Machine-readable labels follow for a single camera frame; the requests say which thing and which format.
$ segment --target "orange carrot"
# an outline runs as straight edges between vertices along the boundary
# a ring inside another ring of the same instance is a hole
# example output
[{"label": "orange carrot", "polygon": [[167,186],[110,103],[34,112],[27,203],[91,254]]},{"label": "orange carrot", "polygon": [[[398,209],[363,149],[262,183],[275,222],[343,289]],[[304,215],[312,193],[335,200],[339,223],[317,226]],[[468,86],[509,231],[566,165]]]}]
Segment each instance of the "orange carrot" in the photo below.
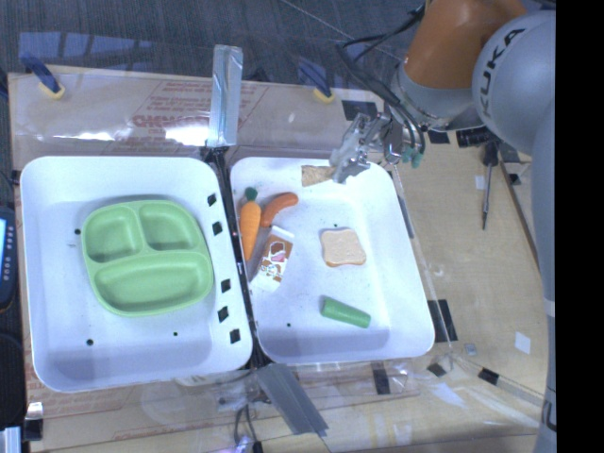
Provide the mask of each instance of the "orange carrot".
[{"label": "orange carrot", "polygon": [[295,193],[282,193],[273,199],[262,211],[262,216],[260,218],[260,226],[261,227],[269,227],[277,213],[279,213],[284,208],[292,207],[296,205],[298,202],[298,195]]},{"label": "orange carrot", "polygon": [[257,195],[258,192],[254,188],[247,188],[245,190],[247,202],[242,206],[239,213],[239,231],[242,236],[243,257],[245,260],[252,258],[260,228],[262,209],[255,201]]}]

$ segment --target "green plate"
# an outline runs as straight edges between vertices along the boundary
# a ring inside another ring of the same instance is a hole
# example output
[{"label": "green plate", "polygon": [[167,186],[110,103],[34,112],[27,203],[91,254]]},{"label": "green plate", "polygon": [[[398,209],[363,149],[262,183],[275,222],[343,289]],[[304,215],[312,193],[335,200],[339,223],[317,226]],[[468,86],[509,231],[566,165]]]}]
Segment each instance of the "green plate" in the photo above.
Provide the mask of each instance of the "green plate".
[{"label": "green plate", "polygon": [[141,316],[177,310],[213,286],[210,252],[195,218],[169,200],[111,205],[82,227],[84,261],[100,303]]}]

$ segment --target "copper-colored cylinder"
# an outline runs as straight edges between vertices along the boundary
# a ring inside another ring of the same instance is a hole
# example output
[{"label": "copper-colored cylinder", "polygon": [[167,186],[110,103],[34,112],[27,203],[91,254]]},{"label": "copper-colored cylinder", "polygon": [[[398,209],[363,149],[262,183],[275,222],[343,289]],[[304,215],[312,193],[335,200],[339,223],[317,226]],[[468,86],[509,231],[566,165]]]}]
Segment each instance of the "copper-colored cylinder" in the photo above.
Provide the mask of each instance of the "copper-colored cylinder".
[{"label": "copper-colored cylinder", "polygon": [[405,57],[405,72],[433,89],[470,88],[484,44],[526,12],[520,0],[432,0]]}]

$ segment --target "screwdriver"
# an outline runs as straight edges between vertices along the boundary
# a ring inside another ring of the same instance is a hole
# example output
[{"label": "screwdriver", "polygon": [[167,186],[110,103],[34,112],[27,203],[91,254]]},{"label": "screwdriver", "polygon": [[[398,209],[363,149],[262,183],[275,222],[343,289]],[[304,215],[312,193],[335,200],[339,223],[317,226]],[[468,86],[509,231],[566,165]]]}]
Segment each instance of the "screwdriver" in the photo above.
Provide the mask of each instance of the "screwdriver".
[{"label": "screwdriver", "polygon": [[499,163],[497,157],[497,142],[488,141],[484,145],[484,157],[482,158],[482,164],[487,167],[487,183],[484,188],[484,200],[482,202],[482,229],[487,227],[487,216],[489,215],[489,193],[491,192],[491,173],[493,167]]}]

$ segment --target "white tray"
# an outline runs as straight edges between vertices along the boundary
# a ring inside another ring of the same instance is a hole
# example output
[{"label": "white tray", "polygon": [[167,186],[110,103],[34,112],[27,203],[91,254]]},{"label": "white tray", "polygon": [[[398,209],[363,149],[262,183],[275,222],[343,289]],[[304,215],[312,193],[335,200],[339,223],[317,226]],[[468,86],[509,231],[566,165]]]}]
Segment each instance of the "white tray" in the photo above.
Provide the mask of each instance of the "white tray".
[{"label": "white tray", "polygon": [[[231,170],[237,212],[248,186],[258,190],[261,205],[278,193],[299,197],[296,206],[280,212],[274,221],[295,236],[280,287],[272,293],[250,293],[262,350],[273,361],[287,364],[425,354],[434,343],[434,325],[390,176],[372,165],[345,184],[326,181],[303,188],[303,164],[328,165],[318,159],[246,158]],[[367,254],[363,266],[325,264],[320,232],[336,226],[357,231]],[[264,229],[259,240],[266,234]],[[256,250],[246,264],[249,280],[259,243]],[[368,312],[370,327],[323,317],[325,295]]]},{"label": "white tray", "polygon": [[[242,289],[218,180],[207,164],[40,158],[23,170],[21,197],[33,364],[46,386],[85,391],[233,371],[248,361],[252,339]],[[214,287],[182,310],[123,317],[94,296],[76,230],[97,208],[145,197],[174,200],[195,216]]]}]

